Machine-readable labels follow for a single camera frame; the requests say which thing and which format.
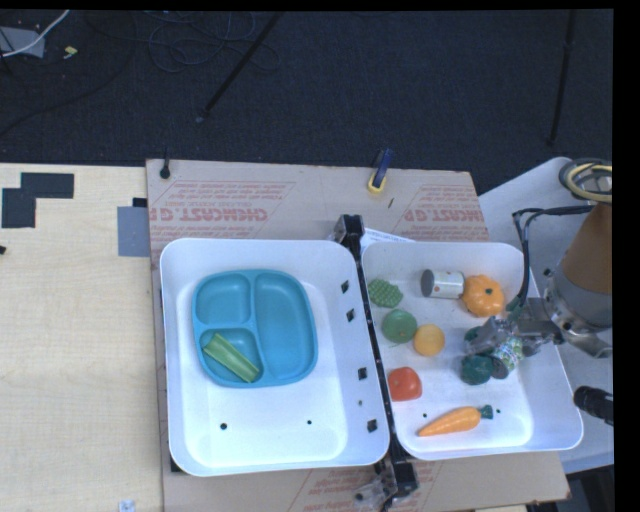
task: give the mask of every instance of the orange pumpkin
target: orange pumpkin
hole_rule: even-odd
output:
[[[461,298],[467,309],[480,317],[497,315],[504,308],[500,283],[484,274],[465,278]]]

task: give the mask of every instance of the toy carrot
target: toy carrot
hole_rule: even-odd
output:
[[[470,405],[458,407],[422,427],[418,431],[418,435],[427,437],[452,432],[464,432],[476,428],[481,418],[493,418],[493,408],[490,405],[485,405],[482,409],[477,409]]]

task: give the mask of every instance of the white cable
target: white cable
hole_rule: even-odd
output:
[[[44,37],[46,36],[49,31],[55,27],[58,23],[60,23],[63,19],[65,19],[67,17],[67,15],[71,12],[70,9],[67,9],[66,11],[64,11],[57,20],[55,20],[51,25],[49,25],[47,28],[45,28],[43,30],[43,32],[36,37],[31,43],[29,43],[27,46],[25,46],[24,48],[20,48],[19,50],[13,50],[7,53],[3,53],[2,56],[3,57],[12,57],[13,55],[18,55],[19,53],[22,52],[26,52],[29,48],[34,47],[36,44],[38,44],[38,42]]]

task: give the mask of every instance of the yellow cable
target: yellow cable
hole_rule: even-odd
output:
[[[599,201],[602,203],[611,203],[612,202],[611,194],[604,194],[604,193],[597,193],[597,192],[590,192],[588,190],[583,190],[573,182],[574,176],[576,176],[577,174],[580,174],[582,171],[586,169],[609,171],[611,173],[613,172],[612,165],[593,165],[593,163],[578,165],[577,167],[574,167],[567,173],[567,176],[565,178],[565,184],[567,185],[567,188],[571,190],[571,192],[573,192],[575,195],[582,197],[583,199],[589,199],[591,201]]]

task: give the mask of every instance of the yellow and blue tool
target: yellow and blue tool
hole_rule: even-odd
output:
[[[393,154],[393,151],[389,148],[381,150],[378,154],[376,163],[374,163],[374,167],[377,166],[377,170],[371,174],[369,183],[367,183],[369,192],[373,192],[374,194],[382,192],[387,182],[387,169],[389,168]]]

